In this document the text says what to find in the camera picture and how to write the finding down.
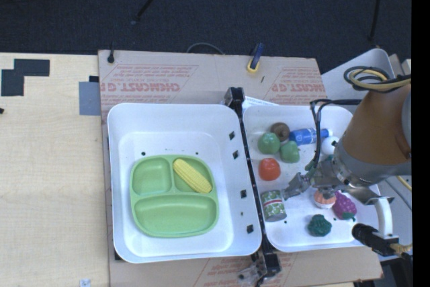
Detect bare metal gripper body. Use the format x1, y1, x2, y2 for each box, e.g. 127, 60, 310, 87
303, 159, 354, 192

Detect orange and white toy food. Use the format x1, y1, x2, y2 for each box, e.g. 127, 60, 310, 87
312, 190, 337, 210

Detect purple grapes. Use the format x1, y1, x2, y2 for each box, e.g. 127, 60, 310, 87
332, 191, 358, 222

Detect green and red can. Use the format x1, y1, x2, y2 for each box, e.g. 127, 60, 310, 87
260, 189, 288, 223

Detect orange bell pepper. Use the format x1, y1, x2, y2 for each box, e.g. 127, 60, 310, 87
258, 157, 282, 182

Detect white ball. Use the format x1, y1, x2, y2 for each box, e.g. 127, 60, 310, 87
320, 135, 341, 157

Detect dark green broccoli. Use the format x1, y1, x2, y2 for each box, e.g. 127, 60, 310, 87
306, 214, 333, 238

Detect green bell pepper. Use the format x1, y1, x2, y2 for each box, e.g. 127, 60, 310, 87
257, 132, 282, 155
279, 140, 301, 164

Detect blue bottle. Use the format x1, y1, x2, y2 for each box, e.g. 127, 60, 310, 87
288, 126, 330, 147

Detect thin black and white rod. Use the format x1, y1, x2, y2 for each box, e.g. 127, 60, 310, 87
234, 100, 271, 255

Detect white plastic tray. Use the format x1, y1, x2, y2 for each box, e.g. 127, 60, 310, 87
107, 102, 263, 264
242, 104, 382, 253

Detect brown doughnut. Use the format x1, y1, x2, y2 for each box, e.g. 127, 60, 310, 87
270, 122, 291, 142

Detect yellow corn cob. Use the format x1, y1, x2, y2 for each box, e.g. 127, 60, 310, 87
172, 158, 214, 194

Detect green divided plate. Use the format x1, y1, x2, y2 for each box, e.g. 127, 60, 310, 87
129, 154, 220, 239

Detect brown cardboard board red print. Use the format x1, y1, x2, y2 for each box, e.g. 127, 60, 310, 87
97, 49, 384, 287

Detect black cylinder on white bracket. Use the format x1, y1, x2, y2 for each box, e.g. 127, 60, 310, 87
351, 188, 402, 258

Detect black block with thin wires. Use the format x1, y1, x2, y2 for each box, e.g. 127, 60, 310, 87
224, 87, 245, 109
254, 250, 284, 281

